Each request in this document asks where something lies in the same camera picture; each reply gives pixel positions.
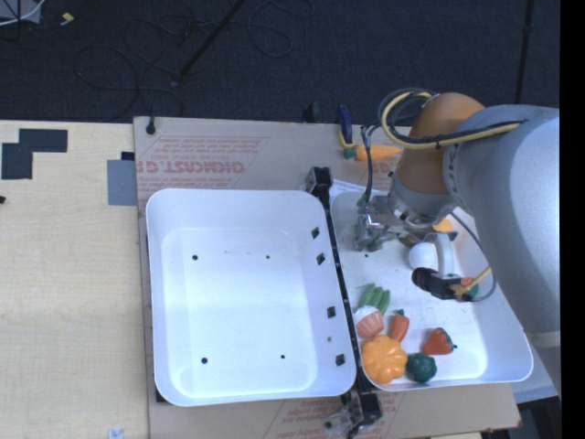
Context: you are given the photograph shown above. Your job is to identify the black cylinder on white bracket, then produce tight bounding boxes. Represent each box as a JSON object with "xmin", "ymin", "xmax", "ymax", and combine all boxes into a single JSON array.
[{"xmin": 410, "ymin": 230, "xmax": 463, "ymax": 302}]

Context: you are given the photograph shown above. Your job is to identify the red toy strawberry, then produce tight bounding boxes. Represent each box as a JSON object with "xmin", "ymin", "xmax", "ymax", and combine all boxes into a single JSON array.
[{"xmin": 420, "ymin": 327, "xmax": 457, "ymax": 357}]

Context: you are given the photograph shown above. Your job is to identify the yellow toy pumpkin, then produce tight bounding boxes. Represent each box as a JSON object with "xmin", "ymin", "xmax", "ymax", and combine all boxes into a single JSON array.
[{"xmin": 360, "ymin": 334, "xmax": 410, "ymax": 385}]

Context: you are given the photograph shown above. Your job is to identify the green toy broccoli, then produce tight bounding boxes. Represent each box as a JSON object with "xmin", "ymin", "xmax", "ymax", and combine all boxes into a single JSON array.
[{"xmin": 405, "ymin": 352, "xmax": 439, "ymax": 384}]

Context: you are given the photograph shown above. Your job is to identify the white plastic tray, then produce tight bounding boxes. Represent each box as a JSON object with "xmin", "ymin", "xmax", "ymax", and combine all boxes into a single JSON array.
[
  {"xmin": 144, "ymin": 187, "xmax": 358, "ymax": 408},
  {"xmin": 329, "ymin": 189, "xmax": 535, "ymax": 392}
]

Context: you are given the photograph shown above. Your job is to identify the white toy egg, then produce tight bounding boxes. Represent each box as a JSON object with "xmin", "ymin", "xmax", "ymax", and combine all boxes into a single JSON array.
[{"xmin": 407, "ymin": 241, "xmax": 436, "ymax": 272}]

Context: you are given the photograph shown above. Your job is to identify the green toy beans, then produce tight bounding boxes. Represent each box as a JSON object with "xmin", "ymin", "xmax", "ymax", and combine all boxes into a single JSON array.
[{"xmin": 356, "ymin": 283, "xmax": 392, "ymax": 316}]

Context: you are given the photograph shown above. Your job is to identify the thin black rod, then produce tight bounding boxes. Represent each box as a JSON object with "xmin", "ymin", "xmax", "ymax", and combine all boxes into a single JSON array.
[{"xmin": 318, "ymin": 184, "xmax": 374, "ymax": 404}]

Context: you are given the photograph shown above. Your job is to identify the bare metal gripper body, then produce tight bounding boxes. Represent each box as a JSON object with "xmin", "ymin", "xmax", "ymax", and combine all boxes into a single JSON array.
[{"xmin": 357, "ymin": 193, "xmax": 445, "ymax": 245}]

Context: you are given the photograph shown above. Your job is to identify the long orange toy carrot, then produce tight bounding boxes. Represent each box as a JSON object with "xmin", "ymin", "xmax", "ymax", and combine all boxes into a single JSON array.
[{"xmin": 343, "ymin": 143, "xmax": 403, "ymax": 163}]

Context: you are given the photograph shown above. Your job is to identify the brown cardboard board red print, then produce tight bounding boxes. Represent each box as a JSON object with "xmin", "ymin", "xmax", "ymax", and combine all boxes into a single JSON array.
[{"xmin": 132, "ymin": 115, "xmax": 523, "ymax": 439}]

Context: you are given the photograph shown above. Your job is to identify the pink toy cupcake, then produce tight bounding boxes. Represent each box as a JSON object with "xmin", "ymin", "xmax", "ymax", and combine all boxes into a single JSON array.
[{"xmin": 354, "ymin": 305, "xmax": 386, "ymax": 340}]

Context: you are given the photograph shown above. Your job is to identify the short orange toy carrot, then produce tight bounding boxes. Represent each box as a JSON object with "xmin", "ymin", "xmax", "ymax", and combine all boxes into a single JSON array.
[{"xmin": 388, "ymin": 309, "xmax": 411, "ymax": 343}]

